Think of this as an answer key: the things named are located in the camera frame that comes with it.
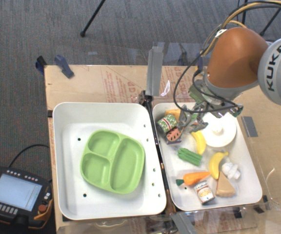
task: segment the tin can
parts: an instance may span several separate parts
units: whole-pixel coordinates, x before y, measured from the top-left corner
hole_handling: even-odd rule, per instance
[[[194,186],[194,189],[198,195],[201,204],[209,202],[210,200],[215,198],[210,187],[208,186],[207,181],[202,181],[198,183],[197,185]]]
[[[160,132],[167,133],[171,129],[175,128],[178,121],[176,120],[175,116],[172,114],[166,115],[162,119],[158,120],[157,126]]]

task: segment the green plate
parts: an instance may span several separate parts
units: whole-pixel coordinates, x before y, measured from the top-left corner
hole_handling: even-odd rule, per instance
[[[145,150],[135,139],[97,130],[88,139],[80,163],[83,178],[106,191],[127,194],[141,179]]]

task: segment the gray carpet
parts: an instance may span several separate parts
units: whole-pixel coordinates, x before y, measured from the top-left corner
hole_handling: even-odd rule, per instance
[[[179,43],[191,61],[212,30],[244,3],[106,0],[83,38],[80,32],[100,1],[0,0],[0,166],[31,144],[49,144],[44,76],[35,68],[37,57],[47,64],[55,64],[55,55],[61,54],[69,64],[147,65],[148,51],[162,46],[163,64],[178,65]],[[248,11],[245,25],[259,33],[276,10]],[[281,38],[281,12],[263,37]],[[46,147],[27,150],[12,166],[51,177]],[[0,223],[0,234],[14,233]],[[54,213],[42,230],[27,233],[55,233]]]

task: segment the toy banana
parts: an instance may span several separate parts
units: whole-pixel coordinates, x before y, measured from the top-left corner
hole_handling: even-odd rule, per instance
[[[228,152],[222,153],[222,152],[218,152],[215,153],[209,162],[209,171],[211,173],[211,176],[214,179],[218,179],[219,178],[219,164],[221,162],[221,160],[224,158],[224,156],[228,155]]]
[[[191,132],[191,135],[195,138],[197,142],[197,154],[202,155],[206,147],[205,138],[202,132],[200,130],[196,132]]]

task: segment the white plate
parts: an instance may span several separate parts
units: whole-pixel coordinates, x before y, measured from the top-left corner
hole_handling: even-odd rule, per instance
[[[180,106],[183,106],[183,104],[186,104],[189,109],[194,106],[194,103],[179,103]],[[177,109],[177,107],[174,103],[157,104],[153,109],[155,122],[164,117],[164,112],[168,109]],[[170,188],[170,194],[174,204],[179,209],[183,211],[197,211],[219,207],[253,204],[261,199],[261,184],[236,118],[235,123],[237,133],[233,141],[220,149],[207,146],[199,167],[194,166],[187,161],[181,160],[177,156],[177,150],[181,147],[185,147],[196,152],[196,141],[191,134],[183,134],[181,137],[181,143],[167,145],[164,136],[158,132],[158,139],[166,177]],[[186,186],[184,184],[178,186],[176,184],[176,179],[182,179],[186,173],[208,171],[209,160],[217,151],[229,152],[229,156],[221,161],[220,166],[227,161],[238,164],[241,176],[237,180],[231,180],[232,185],[236,189],[236,194],[234,196],[216,196],[214,200],[202,205],[196,192],[194,191],[193,186]],[[211,176],[208,176],[204,180],[207,180],[210,189],[213,193],[215,193],[217,181]]]
[[[58,202],[72,220],[156,215],[166,205],[164,184],[148,111],[136,103],[64,102],[53,110]],[[137,188],[116,194],[87,183],[80,160],[90,135],[99,129],[138,140],[145,164]]]

